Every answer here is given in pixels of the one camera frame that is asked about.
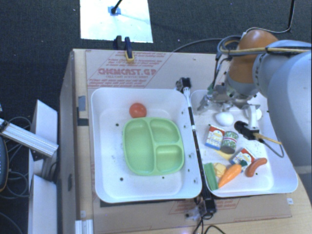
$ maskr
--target green plate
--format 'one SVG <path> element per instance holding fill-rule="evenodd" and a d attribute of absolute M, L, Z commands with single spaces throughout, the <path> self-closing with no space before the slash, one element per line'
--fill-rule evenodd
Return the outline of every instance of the green plate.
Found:
<path fill-rule="evenodd" d="M 138 175 L 175 173 L 184 164 L 180 131 L 171 120 L 134 118 L 125 124 L 122 139 L 126 163 Z"/>

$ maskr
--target orange carrot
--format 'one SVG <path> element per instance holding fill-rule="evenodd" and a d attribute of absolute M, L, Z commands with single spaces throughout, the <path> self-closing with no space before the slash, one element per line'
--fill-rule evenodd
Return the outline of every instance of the orange carrot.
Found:
<path fill-rule="evenodd" d="M 224 186 L 226 183 L 230 182 L 236 176 L 238 176 L 242 171 L 242 166 L 240 164 L 234 164 L 229 169 L 227 169 L 224 175 L 221 177 L 218 187 Z"/>

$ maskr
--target tin can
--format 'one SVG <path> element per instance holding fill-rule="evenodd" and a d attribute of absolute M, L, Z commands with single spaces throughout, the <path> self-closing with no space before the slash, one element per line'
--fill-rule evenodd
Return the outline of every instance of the tin can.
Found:
<path fill-rule="evenodd" d="M 232 131 L 225 132 L 220 150 L 226 154 L 235 153 L 237 139 L 238 139 L 237 133 Z"/>

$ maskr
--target red ball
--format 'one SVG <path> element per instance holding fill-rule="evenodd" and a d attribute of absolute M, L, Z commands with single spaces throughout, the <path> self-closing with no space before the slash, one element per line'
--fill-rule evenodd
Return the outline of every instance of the red ball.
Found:
<path fill-rule="evenodd" d="M 145 117 L 147 114 L 146 107 L 144 107 L 141 103 L 134 103 L 129 108 L 129 113 L 132 118 L 140 118 Z"/>

